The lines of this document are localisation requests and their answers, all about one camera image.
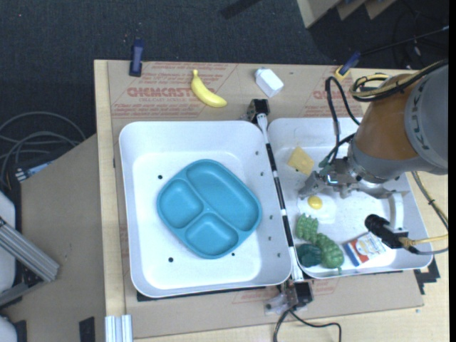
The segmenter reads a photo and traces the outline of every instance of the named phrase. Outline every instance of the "white plastic tub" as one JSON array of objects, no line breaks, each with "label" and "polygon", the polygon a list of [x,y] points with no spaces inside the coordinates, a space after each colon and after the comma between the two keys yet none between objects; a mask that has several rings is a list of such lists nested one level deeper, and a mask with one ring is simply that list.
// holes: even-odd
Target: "white plastic tub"
[{"label": "white plastic tub", "polygon": [[[291,259],[264,139],[236,121],[136,122],[119,139],[128,218],[131,277],[142,294],[181,294],[280,284]],[[262,219],[236,249],[218,259],[196,255],[160,219],[159,191],[181,169],[214,160],[261,203]]]},{"label": "white plastic tub", "polygon": [[1,342],[17,342],[17,332],[13,324],[0,316]]}]

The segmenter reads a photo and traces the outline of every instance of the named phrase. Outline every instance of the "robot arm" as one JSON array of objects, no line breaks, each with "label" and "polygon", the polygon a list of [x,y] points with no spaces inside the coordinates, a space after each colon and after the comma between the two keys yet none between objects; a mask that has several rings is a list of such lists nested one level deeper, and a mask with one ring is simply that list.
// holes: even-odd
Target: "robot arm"
[{"label": "robot arm", "polygon": [[374,93],[361,95],[352,88],[355,98],[370,105],[350,138],[348,155],[313,172],[299,197],[316,194],[323,187],[333,187],[342,197],[351,190],[384,197],[381,184],[404,172],[447,174],[448,63],[431,69],[421,76],[390,78]]}]

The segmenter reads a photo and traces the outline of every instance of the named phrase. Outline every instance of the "dark carpet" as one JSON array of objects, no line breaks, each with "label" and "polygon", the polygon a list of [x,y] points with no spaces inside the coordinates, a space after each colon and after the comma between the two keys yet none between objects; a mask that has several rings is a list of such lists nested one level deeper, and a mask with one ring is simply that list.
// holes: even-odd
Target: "dark carpet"
[{"label": "dark carpet", "polygon": [[[95,133],[93,61],[130,59],[135,37],[144,61],[343,64],[421,68],[448,56],[449,0],[398,0],[370,20],[360,7],[345,21],[330,10],[306,29],[296,0],[0,0],[0,125],[46,111]],[[52,130],[77,138],[54,117],[15,120],[0,135],[20,140]],[[12,146],[0,138],[0,155]]]}]

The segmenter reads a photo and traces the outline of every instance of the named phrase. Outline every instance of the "blue object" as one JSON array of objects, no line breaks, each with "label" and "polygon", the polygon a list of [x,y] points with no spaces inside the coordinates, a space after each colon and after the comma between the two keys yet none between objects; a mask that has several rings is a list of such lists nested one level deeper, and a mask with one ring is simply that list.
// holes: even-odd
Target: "blue object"
[{"label": "blue object", "polygon": [[141,77],[143,51],[144,41],[140,38],[135,39],[131,47],[130,76]]},{"label": "blue object", "polygon": [[157,211],[195,254],[217,259],[236,249],[261,221],[252,191],[221,163],[198,160],[160,190]]},{"label": "blue object", "polygon": [[340,68],[339,70],[339,75],[344,76],[350,68],[355,67],[359,59],[361,57],[361,53],[359,51],[356,51],[349,59],[348,61]]}]

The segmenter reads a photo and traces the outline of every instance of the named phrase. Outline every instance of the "green vegetable toy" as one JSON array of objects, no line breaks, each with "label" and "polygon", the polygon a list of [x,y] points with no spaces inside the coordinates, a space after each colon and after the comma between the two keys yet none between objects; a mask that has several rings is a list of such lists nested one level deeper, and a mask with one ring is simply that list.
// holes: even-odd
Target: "green vegetable toy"
[{"label": "green vegetable toy", "polygon": [[296,223],[296,236],[315,244],[318,220],[302,214]]},{"label": "green vegetable toy", "polygon": [[321,250],[315,244],[302,244],[296,249],[296,253],[304,267],[312,267],[321,263]]},{"label": "green vegetable toy", "polygon": [[317,234],[316,245],[321,250],[321,266],[328,269],[338,269],[340,273],[344,261],[341,248],[322,233]]}]

